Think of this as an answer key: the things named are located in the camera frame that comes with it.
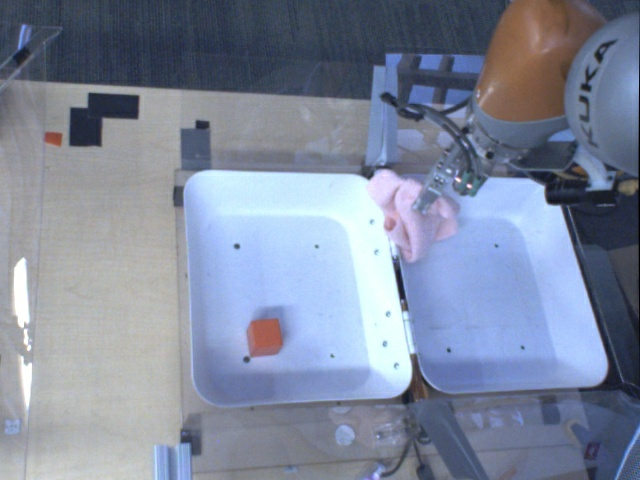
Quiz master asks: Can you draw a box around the pale wood board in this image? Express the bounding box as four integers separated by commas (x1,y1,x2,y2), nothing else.
178,86,626,480

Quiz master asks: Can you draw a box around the black cylinder on white bracket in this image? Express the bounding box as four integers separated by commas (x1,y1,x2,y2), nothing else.
544,148,621,207

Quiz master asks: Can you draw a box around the white plastic tray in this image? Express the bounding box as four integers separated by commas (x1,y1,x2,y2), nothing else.
182,168,415,410
396,172,611,396

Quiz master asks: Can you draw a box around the pink cloth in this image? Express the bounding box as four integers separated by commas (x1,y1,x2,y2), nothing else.
366,168,461,265

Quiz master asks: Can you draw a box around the orange cube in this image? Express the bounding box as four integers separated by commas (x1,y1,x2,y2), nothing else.
245,317,285,359

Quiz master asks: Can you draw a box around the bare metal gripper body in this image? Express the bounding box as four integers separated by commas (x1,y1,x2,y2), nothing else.
424,126,527,197

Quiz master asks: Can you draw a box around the thin black and white rod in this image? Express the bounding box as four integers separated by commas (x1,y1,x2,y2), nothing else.
388,240,416,357

